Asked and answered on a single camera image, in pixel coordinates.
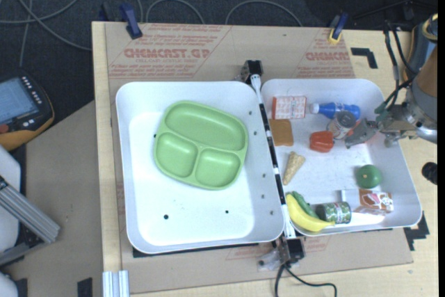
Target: cardboard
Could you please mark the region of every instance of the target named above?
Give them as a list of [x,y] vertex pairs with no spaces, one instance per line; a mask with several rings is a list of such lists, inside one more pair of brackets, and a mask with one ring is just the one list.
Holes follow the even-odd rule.
[[27,279],[28,297],[78,297],[78,282],[90,278],[93,296],[102,294],[95,137],[91,102],[26,146],[26,197],[60,226],[55,243],[2,270]]
[[[258,259],[271,250],[270,243],[168,255],[134,256],[125,226],[122,164],[114,103],[118,89],[129,81],[237,79],[243,64],[252,59],[261,59],[263,81],[272,78],[355,77],[344,41],[331,45],[327,41],[329,29],[272,29],[273,31],[267,27],[251,26],[141,24],[144,36],[131,40],[124,24],[106,24],[120,251],[122,268],[129,272],[131,293],[275,277],[276,271],[260,271],[257,266]],[[382,241],[388,241],[388,244],[383,245]],[[295,267],[299,275],[412,262],[401,229],[307,237],[303,238],[303,243],[307,256]]]

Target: green can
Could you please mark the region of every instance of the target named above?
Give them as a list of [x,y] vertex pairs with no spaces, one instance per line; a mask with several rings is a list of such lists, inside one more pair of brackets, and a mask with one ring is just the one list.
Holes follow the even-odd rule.
[[350,205],[347,202],[319,204],[315,208],[315,212],[321,220],[336,224],[348,224],[352,216]]

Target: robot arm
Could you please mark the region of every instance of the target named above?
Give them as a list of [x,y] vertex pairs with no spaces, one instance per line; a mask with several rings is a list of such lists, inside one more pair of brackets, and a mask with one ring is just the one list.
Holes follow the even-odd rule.
[[396,89],[407,89],[403,103],[388,106],[388,98],[375,110],[379,114],[375,121],[363,119],[346,138],[347,148],[364,143],[378,131],[385,135],[387,147],[406,137],[437,144],[437,33],[437,14],[413,29],[407,80]]

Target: yellow banana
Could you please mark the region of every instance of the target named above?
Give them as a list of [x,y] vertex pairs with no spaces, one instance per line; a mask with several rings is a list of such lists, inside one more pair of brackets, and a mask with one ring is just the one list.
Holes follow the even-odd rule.
[[324,220],[310,216],[290,193],[286,194],[286,203],[291,220],[303,229],[310,232],[319,232],[323,228],[335,224],[335,222],[325,222]]

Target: food can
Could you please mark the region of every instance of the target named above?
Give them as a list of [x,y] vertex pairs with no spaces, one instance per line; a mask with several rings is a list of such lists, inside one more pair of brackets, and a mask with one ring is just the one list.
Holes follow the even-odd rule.
[[339,111],[327,125],[327,130],[332,132],[334,139],[341,140],[355,126],[356,122],[354,114],[350,111]]
[[347,202],[319,204],[315,208],[315,212],[321,220],[336,224],[347,224],[352,217],[350,205]]

